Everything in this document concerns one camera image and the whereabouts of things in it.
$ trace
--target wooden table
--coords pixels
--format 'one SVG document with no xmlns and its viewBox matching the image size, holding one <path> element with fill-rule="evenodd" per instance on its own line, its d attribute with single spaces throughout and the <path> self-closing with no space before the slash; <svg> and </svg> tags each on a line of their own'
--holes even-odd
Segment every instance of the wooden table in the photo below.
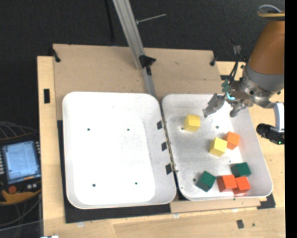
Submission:
<svg viewBox="0 0 297 238">
<path fill-rule="evenodd" d="M 44 235 L 60 238 L 285 237 L 285 149 L 284 145 L 275 145 L 260 136 L 274 184 L 269 198 L 202 202 L 176 198 L 170 204 L 169 214 L 67 224 L 57 129 L 57 120 L 62 118 L 63 96 L 70 91 L 142 93 L 145 86 L 128 47 L 63 44 L 53 47 L 60 62 L 54 57 L 37 58 Z M 170 93 L 220 93 L 220 75 L 228 75 L 234 65 L 218 61 L 211 66 L 212 51 L 152 48 L 145 51 L 147 56 L 156 58 L 152 77 L 159 101 Z M 283 102 L 284 93 L 271 100 Z M 254 127 L 262 122 L 275 124 L 273 110 L 254 106 L 249 111 Z"/>
</svg>

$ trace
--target green cube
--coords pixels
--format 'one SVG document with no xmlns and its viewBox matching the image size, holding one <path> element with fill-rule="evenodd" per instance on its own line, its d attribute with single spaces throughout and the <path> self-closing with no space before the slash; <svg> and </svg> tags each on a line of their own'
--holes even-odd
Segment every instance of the green cube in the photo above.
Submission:
<svg viewBox="0 0 297 238">
<path fill-rule="evenodd" d="M 251 175 L 251 171 L 246 162 L 235 164 L 231 167 L 231 172 L 235 177 L 247 177 Z"/>
<path fill-rule="evenodd" d="M 198 188 L 201 188 L 205 192 L 210 190 L 214 183 L 216 181 L 216 177 L 213 176 L 212 174 L 208 173 L 207 171 L 204 171 L 198 178 L 196 182 L 196 186 Z"/>
</svg>

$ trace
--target block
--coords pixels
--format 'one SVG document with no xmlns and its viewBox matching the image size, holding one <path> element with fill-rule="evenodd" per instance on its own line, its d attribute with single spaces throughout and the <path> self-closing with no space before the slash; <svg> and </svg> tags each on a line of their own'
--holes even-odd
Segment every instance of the block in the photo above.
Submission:
<svg viewBox="0 0 297 238">
<path fill-rule="evenodd" d="M 184 130 L 197 131 L 200 127 L 200 116 L 189 114 L 184 120 Z"/>
<path fill-rule="evenodd" d="M 201 188 L 205 192 L 210 190 L 216 181 L 216 177 L 213 176 L 211 173 L 204 171 L 198 178 L 196 182 L 196 186 Z"/>
<path fill-rule="evenodd" d="M 227 141 L 221 138 L 215 137 L 212 143 L 210 144 L 209 152 L 220 157 L 226 152 L 226 149 L 227 149 Z"/>
<path fill-rule="evenodd" d="M 236 177 L 238 187 L 233 189 L 233 194 L 244 194 L 251 189 L 248 177 Z"/>
<path fill-rule="evenodd" d="M 251 175 L 251 171 L 249 169 L 248 163 L 237 163 L 233 165 L 231 168 L 231 172 L 235 177 L 247 177 Z"/>
<path fill-rule="evenodd" d="M 227 148 L 233 150 L 239 145 L 240 135 L 234 132 L 229 131 L 224 137 L 224 140 L 227 141 Z"/>
<path fill-rule="evenodd" d="M 217 184 L 220 192 L 233 191 L 235 188 L 238 188 L 234 175 L 218 177 Z"/>
</svg>

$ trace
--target white tray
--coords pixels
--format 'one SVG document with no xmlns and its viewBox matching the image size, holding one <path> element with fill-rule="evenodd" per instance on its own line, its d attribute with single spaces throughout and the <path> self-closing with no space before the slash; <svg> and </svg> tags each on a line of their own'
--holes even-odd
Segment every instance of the white tray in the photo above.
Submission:
<svg viewBox="0 0 297 238">
<path fill-rule="evenodd" d="M 63 99 L 63 125 L 66 189 L 73 206 L 130 207 L 174 199 L 176 184 L 154 97 L 72 92 Z"/>
<path fill-rule="evenodd" d="M 195 186 L 195 180 L 204 171 L 219 177 L 230 175 L 235 163 L 247 162 L 251 170 L 248 177 L 251 189 L 239 197 L 264 197 L 272 192 L 272 180 L 262 154 L 257 134 L 248 109 L 231 118 L 232 107 L 225 103 L 216 113 L 204 118 L 203 109 L 212 95 L 171 94 L 162 100 L 166 130 L 170 141 L 179 189 L 189 200 L 232 198 L 233 192 L 220 192 L 217 181 L 205 192 Z M 185 131 L 184 119 L 188 114 L 201 117 L 201 127 L 196 132 Z M 209 153 L 211 141 L 222 138 L 228 131 L 240 135 L 240 144 L 218 157 Z"/>
</svg>

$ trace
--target yellow cube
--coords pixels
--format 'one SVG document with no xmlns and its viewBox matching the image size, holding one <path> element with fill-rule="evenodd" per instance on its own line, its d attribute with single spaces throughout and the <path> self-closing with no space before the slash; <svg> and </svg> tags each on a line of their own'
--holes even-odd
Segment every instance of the yellow cube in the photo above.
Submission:
<svg viewBox="0 0 297 238">
<path fill-rule="evenodd" d="M 226 152 L 226 149 L 227 149 L 227 141 L 221 138 L 215 137 L 215 139 L 212 141 L 210 145 L 209 152 L 220 157 Z"/>
<path fill-rule="evenodd" d="M 200 127 L 200 116 L 198 115 L 187 115 L 184 120 L 184 130 L 197 131 Z"/>
</svg>

